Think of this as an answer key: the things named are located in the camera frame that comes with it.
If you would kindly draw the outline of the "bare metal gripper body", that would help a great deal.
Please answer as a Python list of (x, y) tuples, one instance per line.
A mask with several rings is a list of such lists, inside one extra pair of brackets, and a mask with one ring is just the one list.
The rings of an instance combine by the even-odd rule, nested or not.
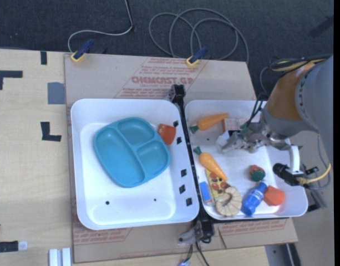
[(256, 152), (264, 146), (272, 146), (279, 151), (286, 151), (291, 147), (285, 137), (274, 132), (265, 122), (244, 124), (243, 141), (250, 152)]

